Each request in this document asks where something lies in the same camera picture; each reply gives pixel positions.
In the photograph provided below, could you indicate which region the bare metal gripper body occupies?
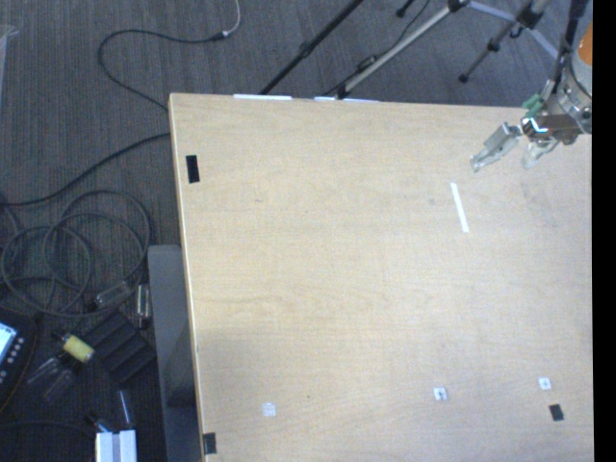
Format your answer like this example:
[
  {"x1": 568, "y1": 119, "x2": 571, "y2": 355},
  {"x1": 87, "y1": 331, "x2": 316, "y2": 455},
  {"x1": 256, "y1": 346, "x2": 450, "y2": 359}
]
[{"x1": 521, "y1": 90, "x2": 594, "y2": 146}]

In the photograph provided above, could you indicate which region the silver tripod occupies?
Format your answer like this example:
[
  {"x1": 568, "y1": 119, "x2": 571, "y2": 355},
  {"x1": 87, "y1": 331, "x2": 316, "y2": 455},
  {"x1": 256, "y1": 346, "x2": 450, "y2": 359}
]
[{"x1": 336, "y1": 0, "x2": 581, "y2": 100}]

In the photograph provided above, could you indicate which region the pale wood board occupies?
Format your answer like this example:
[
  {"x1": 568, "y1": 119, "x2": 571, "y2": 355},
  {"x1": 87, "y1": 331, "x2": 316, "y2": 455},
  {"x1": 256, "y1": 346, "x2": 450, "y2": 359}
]
[{"x1": 167, "y1": 92, "x2": 594, "y2": 462}]

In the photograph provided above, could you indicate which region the black stand pole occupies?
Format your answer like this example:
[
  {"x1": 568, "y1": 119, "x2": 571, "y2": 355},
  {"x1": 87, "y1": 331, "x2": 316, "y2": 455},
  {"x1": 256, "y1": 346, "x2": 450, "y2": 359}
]
[{"x1": 258, "y1": 0, "x2": 398, "y2": 96}]

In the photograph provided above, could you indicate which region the clear plastic bottle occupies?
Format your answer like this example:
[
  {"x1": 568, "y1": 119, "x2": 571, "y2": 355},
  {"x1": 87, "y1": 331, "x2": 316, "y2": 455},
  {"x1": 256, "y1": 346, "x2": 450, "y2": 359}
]
[
  {"x1": 134, "y1": 283, "x2": 153, "y2": 330},
  {"x1": 44, "y1": 368, "x2": 76, "y2": 402},
  {"x1": 92, "y1": 280, "x2": 134, "y2": 309},
  {"x1": 25, "y1": 356, "x2": 62, "y2": 387}
]

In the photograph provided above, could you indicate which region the black ribbed block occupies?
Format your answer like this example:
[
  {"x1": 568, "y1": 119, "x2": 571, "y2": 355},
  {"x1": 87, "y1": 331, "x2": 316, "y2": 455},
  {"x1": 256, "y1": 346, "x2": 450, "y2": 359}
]
[{"x1": 82, "y1": 309, "x2": 158, "y2": 385}]

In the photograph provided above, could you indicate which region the yellow bottle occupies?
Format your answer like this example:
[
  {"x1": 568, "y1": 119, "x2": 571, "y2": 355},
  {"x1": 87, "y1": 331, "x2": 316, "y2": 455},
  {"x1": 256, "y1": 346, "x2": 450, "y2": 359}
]
[{"x1": 52, "y1": 331, "x2": 96, "y2": 365}]

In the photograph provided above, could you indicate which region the white box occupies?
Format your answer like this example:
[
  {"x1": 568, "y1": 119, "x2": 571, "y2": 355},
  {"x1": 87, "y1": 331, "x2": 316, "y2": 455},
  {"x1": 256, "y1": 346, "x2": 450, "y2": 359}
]
[{"x1": 93, "y1": 429, "x2": 139, "y2": 462}]

